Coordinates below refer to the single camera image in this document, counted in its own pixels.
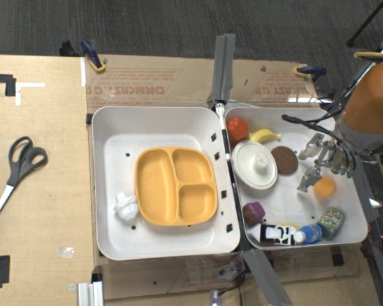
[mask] gray floor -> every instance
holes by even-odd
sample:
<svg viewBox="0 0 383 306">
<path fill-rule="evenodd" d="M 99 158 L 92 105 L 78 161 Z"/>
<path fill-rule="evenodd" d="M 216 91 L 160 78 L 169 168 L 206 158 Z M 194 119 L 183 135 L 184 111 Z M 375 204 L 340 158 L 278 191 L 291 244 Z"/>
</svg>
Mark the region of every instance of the gray floor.
<svg viewBox="0 0 383 306">
<path fill-rule="evenodd" d="M 0 54 L 59 55 L 70 40 L 99 54 L 213 58 L 217 35 L 236 34 L 235 59 L 322 66 L 320 96 L 337 96 L 366 66 L 357 50 L 383 41 L 383 8 L 346 42 L 383 0 L 0 0 Z M 377 164 L 366 169 L 377 173 Z M 383 180 L 370 176 L 383 201 Z M 372 262 L 383 304 L 380 269 Z"/>
</svg>

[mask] soda can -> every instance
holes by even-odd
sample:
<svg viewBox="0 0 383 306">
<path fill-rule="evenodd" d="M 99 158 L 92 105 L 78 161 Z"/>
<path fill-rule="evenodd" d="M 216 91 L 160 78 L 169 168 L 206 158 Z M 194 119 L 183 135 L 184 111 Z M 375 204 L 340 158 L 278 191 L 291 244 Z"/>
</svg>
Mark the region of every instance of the soda can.
<svg viewBox="0 0 383 306">
<path fill-rule="evenodd" d="M 325 239 L 331 239 L 344 222 L 343 214 L 334 207 L 329 207 L 320 217 L 317 224 L 322 228 L 322 236 Z"/>
</svg>

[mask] blue clamp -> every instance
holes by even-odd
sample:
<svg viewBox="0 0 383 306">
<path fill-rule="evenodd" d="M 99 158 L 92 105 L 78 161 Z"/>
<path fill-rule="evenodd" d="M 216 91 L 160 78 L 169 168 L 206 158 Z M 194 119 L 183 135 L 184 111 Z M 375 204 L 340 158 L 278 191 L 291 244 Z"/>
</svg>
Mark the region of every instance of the blue clamp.
<svg viewBox="0 0 383 306">
<path fill-rule="evenodd" d="M 89 64 L 97 73 L 101 73 L 105 70 L 105 65 L 102 61 L 100 61 L 100 58 L 98 57 L 98 54 L 96 53 L 95 49 L 91 45 L 91 43 L 88 40 L 82 40 L 81 41 L 81 47 L 84 51 L 84 54 L 87 54 L 89 57 Z"/>
<path fill-rule="evenodd" d="M 312 80 L 316 82 L 319 76 L 326 75 L 326 68 L 320 66 L 294 67 L 294 75 L 302 78 L 307 75 L 314 75 L 312 76 Z"/>
</svg>

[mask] blue plastic bottle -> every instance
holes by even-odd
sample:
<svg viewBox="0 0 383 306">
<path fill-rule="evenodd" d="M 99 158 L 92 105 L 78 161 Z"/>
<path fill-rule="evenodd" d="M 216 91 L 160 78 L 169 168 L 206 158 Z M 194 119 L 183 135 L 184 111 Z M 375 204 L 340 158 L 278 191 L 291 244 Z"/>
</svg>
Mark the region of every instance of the blue plastic bottle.
<svg viewBox="0 0 383 306">
<path fill-rule="evenodd" d="M 313 244 L 322 238 L 322 228 L 318 224 L 303 226 L 294 233 L 295 244 Z"/>
</svg>

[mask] orange fruit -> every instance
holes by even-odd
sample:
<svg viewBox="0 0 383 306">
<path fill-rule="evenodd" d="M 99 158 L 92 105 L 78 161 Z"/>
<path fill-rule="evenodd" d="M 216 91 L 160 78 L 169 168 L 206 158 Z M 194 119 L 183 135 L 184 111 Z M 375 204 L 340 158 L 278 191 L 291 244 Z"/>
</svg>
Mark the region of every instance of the orange fruit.
<svg viewBox="0 0 383 306">
<path fill-rule="evenodd" d="M 332 178 L 323 176 L 315 185 L 313 185 L 314 193 L 322 198 L 330 197 L 336 190 L 336 185 Z"/>
</svg>

